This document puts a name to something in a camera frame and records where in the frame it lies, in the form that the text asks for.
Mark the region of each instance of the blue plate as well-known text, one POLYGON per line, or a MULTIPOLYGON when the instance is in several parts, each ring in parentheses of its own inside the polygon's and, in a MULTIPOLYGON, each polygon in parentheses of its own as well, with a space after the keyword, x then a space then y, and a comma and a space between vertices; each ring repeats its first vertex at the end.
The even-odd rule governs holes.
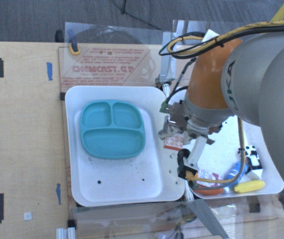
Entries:
POLYGON ((123 101, 88 103, 81 112, 80 134, 83 147, 98 158, 134 157, 145 146, 141 113, 134 105, 123 101))

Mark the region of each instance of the table surface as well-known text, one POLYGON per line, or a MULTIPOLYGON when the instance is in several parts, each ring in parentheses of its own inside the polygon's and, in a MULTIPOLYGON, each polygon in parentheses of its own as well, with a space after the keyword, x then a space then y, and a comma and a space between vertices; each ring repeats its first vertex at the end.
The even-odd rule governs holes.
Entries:
MULTIPOLYGON (((65 111, 59 98, 58 50, 62 46, 0 42, 4 64, 4 77, 0 77, 0 194, 4 196, 0 238, 55 238, 57 228, 67 228, 70 199, 65 111), (52 80, 47 63, 52 64, 52 80), (24 213, 29 212, 32 220, 25 221, 24 213)), ((276 213, 273 219, 223 222, 225 216, 217 215, 230 237, 284 238, 284 211, 276 196, 269 197, 272 214, 276 213)), ((185 231, 188 238, 209 236, 185 231)), ((90 238, 83 233, 79 237, 90 238)))

